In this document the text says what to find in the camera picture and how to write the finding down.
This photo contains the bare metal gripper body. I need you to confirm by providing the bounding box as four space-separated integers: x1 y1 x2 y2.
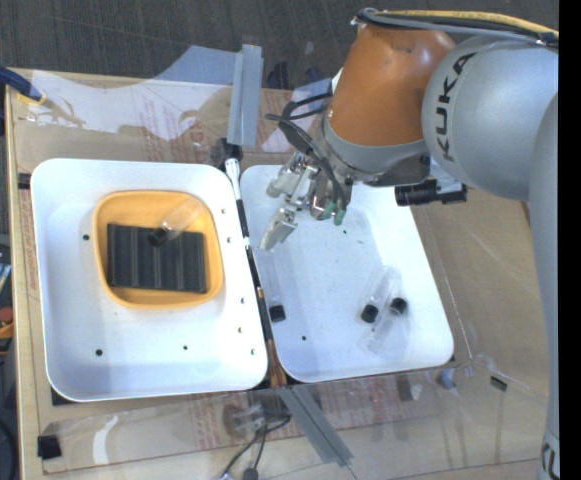
283 152 355 221

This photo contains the thin black and white rod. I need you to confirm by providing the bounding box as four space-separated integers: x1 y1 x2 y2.
224 157 284 388

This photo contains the white plastic tray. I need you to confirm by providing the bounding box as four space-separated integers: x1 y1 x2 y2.
238 163 456 385
29 157 270 404

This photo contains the clear plastic bottle black cap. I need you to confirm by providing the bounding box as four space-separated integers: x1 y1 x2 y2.
146 199 207 248
359 265 402 325
359 296 410 358
263 246 288 324

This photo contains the black ribbed block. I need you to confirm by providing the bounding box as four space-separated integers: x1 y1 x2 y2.
105 223 208 296

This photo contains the orange plastic bowl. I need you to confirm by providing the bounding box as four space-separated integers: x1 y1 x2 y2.
91 189 226 311

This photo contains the brown cardboard board red print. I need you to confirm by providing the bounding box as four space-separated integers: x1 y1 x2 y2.
3 66 551 480

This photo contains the black block with thin wires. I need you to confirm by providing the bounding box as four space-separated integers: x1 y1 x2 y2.
209 137 244 168

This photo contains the black cylinder on white bracket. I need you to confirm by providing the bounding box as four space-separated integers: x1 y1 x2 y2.
394 163 469 208

